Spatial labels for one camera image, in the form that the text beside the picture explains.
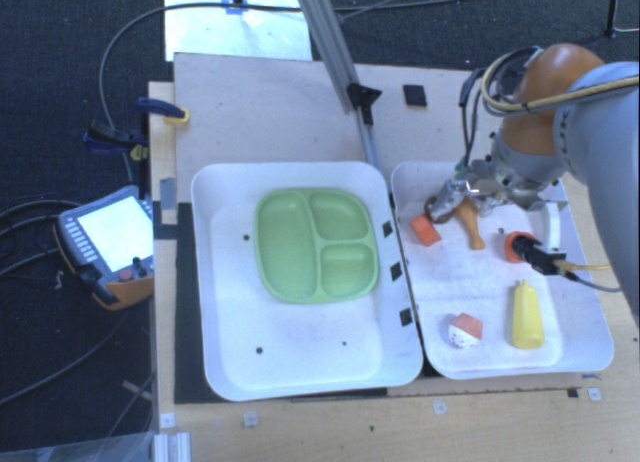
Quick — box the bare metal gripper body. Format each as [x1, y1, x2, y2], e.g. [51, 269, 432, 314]
[464, 162, 554, 211]

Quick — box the brown chicken drumstick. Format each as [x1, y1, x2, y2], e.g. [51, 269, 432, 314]
[453, 194, 487, 252]

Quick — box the orange carrot piece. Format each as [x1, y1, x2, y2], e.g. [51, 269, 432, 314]
[411, 214, 444, 249]

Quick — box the orange round toy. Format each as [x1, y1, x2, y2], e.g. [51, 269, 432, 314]
[503, 230, 531, 265]

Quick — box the white plastic tray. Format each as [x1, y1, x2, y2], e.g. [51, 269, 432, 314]
[389, 159, 615, 381]
[190, 160, 425, 403]

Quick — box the black block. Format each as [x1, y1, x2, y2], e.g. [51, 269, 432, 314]
[402, 83, 429, 109]

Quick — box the yellow mustard bottle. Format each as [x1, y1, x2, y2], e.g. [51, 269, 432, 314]
[510, 279, 546, 351]

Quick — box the orange and white toy sushi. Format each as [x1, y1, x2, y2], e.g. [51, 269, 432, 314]
[447, 312, 485, 350]

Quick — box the green divided plate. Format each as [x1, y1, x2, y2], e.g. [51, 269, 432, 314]
[253, 187, 380, 306]

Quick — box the pale wood board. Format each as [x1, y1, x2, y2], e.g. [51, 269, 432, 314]
[172, 51, 601, 398]

